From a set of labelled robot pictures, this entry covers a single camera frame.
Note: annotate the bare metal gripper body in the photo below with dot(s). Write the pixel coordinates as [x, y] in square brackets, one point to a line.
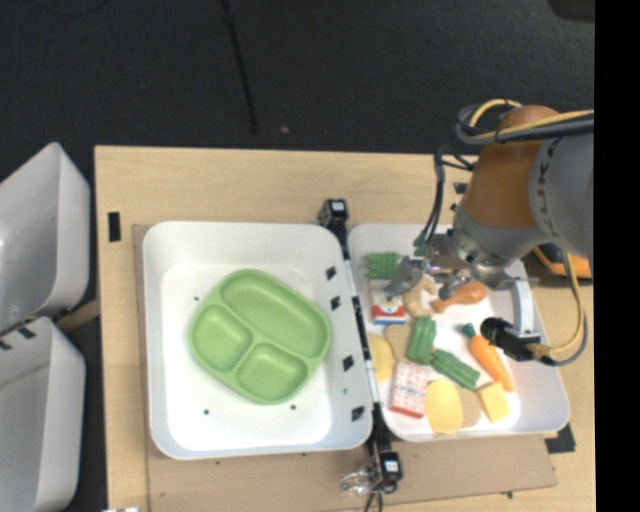
[487, 270]

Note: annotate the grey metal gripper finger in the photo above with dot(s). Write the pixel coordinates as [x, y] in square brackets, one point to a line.
[406, 275]
[452, 285]

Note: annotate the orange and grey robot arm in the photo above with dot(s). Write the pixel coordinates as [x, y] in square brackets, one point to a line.
[505, 190]

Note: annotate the brown chicken drumstick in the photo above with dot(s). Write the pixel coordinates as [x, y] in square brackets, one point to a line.
[465, 295]

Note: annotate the beige ginger root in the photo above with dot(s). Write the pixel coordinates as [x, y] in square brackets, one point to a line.
[416, 300]

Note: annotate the red and white carton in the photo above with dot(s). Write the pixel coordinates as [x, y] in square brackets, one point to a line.
[387, 312]

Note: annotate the thin black and white rod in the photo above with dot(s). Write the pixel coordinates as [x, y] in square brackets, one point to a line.
[356, 310]

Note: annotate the tan round biscuit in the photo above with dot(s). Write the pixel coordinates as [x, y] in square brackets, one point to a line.
[397, 342]

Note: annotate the orange carrot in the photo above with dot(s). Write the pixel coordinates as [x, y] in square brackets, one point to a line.
[490, 357]

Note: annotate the yellow oval potato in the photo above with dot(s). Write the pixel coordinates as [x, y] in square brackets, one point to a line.
[443, 407]
[381, 357]

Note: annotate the pink and white packet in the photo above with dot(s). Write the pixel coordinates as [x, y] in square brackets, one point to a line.
[409, 390]

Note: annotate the yellow cheese wedge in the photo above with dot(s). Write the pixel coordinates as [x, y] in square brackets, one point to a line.
[494, 401]

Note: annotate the brown oval biscuit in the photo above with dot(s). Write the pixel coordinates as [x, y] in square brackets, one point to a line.
[471, 410]

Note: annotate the white plastic tray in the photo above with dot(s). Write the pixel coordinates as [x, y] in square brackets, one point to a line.
[250, 430]
[537, 400]

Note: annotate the green divided plate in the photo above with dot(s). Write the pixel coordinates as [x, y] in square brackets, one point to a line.
[260, 330]

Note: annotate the pale wood board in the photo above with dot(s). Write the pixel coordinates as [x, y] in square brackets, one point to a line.
[280, 477]

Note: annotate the black cylinder on white bracket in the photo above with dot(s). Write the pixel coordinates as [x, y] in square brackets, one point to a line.
[515, 342]

